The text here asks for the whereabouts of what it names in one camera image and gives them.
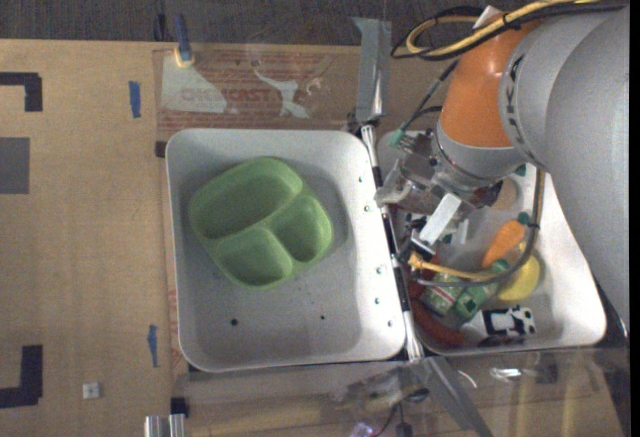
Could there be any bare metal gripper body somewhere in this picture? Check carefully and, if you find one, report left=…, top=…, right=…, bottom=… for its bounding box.
left=394, top=132, right=504, bottom=217

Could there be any tan round biscuit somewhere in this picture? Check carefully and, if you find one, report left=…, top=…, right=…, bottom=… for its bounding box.
left=494, top=177, right=522, bottom=212

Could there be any orange carrot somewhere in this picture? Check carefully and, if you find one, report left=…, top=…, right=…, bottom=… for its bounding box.
left=480, top=212, right=532, bottom=269

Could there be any green can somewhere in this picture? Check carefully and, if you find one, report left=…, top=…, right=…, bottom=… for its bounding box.
left=418, top=258, right=511, bottom=321

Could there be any green divided plate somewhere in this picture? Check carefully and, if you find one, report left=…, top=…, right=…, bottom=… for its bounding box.
left=188, top=156, right=335, bottom=290

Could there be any red sausage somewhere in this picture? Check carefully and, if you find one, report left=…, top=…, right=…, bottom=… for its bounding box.
left=407, top=295, right=470, bottom=347

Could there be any yellow banana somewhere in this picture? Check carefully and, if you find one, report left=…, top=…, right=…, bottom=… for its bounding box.
left=496, top=252, right=543, bottom=303

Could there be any white plastic tray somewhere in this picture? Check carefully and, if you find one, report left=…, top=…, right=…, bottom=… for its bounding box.
left=164, top=128, right=407, bottom=374
left=377, top=128, right=609, bottom=357

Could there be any black and white carton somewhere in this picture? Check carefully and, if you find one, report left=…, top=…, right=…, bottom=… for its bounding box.
left=460, top=305, right=538, bottom=342

